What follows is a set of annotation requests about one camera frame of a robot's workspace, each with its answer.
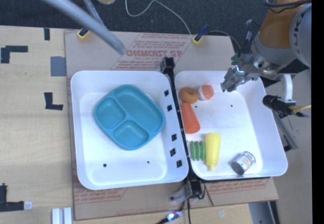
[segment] tin can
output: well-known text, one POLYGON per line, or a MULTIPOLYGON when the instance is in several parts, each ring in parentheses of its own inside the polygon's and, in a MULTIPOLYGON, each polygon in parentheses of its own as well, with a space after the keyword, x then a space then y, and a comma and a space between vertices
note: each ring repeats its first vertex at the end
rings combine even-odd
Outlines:
POLYGON ((232 163, 231 167, 235 173, 243 175, 246 170, 248 170, 252 165, 256 163, 255 157, 252 153, 244 151, 238 158, 236 158, 232 163))

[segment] cardboard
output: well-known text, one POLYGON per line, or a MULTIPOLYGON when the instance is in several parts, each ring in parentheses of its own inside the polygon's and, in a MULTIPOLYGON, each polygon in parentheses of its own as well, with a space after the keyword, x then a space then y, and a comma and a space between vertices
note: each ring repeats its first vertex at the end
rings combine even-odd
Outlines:
MULTIPOLYGON (((192 36, 185 34, 114 32, 127 48, 120 56, 91 32, 83 40, 76 33, 77 30, 65 32, 75 220, 179 209, 179 203, 169 202, 169 194, 179 190, 182 182, 99 191, 80 184, 75 165, 70 80, 81 70, 159 70, 163 57, 174 58, 175 74, 183 70, 227 70, 234 54, 230 38, 204 36, 195 45, 192 36)), ((204 199, 193 200, 191 208, 278 199, 272 178, 208 183, 206 189, 204 199)))

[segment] blue divided plate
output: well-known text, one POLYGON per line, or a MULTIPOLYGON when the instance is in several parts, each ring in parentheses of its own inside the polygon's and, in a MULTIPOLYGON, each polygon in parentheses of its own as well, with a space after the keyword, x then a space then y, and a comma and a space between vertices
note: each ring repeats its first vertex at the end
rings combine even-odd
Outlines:
POLYGON ((163 128, 165 116, 156 103, 133 85, 121 85, 95 108, 100 128, 121 148, 139 149, 163 128))

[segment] wooden table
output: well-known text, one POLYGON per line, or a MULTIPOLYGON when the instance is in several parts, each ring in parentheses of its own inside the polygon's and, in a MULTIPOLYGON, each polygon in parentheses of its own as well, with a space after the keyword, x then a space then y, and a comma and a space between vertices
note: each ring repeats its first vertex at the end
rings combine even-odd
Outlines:
MULTIPOLYGON (((28 46, 10 52, 0 64, 0 183, 7 201, 32 201, 32 209, 0 212, 0 223, 51 223, 51 209, 73 209, 71 151, 65 76, 51 76, 51 57, 65 57, 64 29, 0 26, 0 47, 28 46), (53 93, 45 109, 44 93, 53 93)), ((193 209, 192 223, 252 223, 248 204, 193 209), (222 209, 224 216, 218 214, 222 209)), ((165 212, 111 217, 76 223, 157 223, 165 212)), ((188 223, 188 215, 174 223, 188 223)))

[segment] orange toy food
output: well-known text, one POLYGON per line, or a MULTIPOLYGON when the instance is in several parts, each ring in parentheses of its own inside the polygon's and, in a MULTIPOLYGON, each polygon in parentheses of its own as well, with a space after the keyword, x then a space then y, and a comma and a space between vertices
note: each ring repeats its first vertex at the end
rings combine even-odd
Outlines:
POLYGON ((181 116, 183 120, 184 131, 187 134, 193 134, 200 130, 200 124, 191 107, 190 103, 182 103, 180 105, 181 116))
POLYGON ((184 87, 180 90, 180 98, 183 102, 195 103, 199 98, 199 93, 196 89, 184 87))
POLYGON ((203 84, 198 88, 199 99, 209 100, 214 95, 214 89, 211 85, 203 84))

